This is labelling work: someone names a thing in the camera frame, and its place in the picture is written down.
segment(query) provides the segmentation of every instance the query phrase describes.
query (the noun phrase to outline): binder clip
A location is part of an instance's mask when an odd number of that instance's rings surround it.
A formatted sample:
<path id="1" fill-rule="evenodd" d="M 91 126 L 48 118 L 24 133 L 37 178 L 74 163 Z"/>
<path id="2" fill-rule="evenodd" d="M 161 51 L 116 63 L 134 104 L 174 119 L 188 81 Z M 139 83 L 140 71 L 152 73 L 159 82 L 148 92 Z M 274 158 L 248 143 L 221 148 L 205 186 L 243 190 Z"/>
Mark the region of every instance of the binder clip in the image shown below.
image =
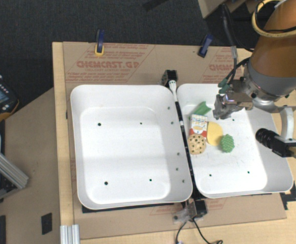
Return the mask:
<path id="1" fill-rule="evenodd" d="M 204 58 L 207 55 L 208 47 L 210 46 L 212 41 L 213 41 L 213 35 L 206 35 L 204 37 L 202 46 L 198 52 L 198 56 L 201 56 L 202 58 Z"/>
<path id="2" fill-rule="evenodd" d="M 96 34 L 97 43 L 95 45 L 95 55 L 97 56 L 102 56 L 104 54 L 104 46 L 103 46 L 104 34 L 105 34 L 104 30 L 98 29 Z"/>

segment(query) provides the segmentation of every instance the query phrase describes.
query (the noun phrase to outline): black fabric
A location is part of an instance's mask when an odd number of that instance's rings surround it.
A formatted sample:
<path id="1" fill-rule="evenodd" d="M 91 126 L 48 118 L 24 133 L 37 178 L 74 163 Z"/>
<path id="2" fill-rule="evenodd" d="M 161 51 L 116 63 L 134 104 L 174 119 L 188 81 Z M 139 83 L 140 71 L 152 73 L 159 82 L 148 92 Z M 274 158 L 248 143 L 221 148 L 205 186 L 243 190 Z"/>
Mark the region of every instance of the black fabric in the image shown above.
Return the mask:
<path id="1" fill-rule="evenodd" d="M 25 106 L 53 86 L 53 41 L 105 41 L 199 45 L 212 34 L 212 45 L 227 45 L 216 10 L 203 19 L 198 0 L 167 0 L 146 11 L 152 0 L 0 0 L 0 72 Z M 234 17 L 248 17 L 245 5 Z M 257 35 L 241 21 L 237 36 L 254 46 Z"/>

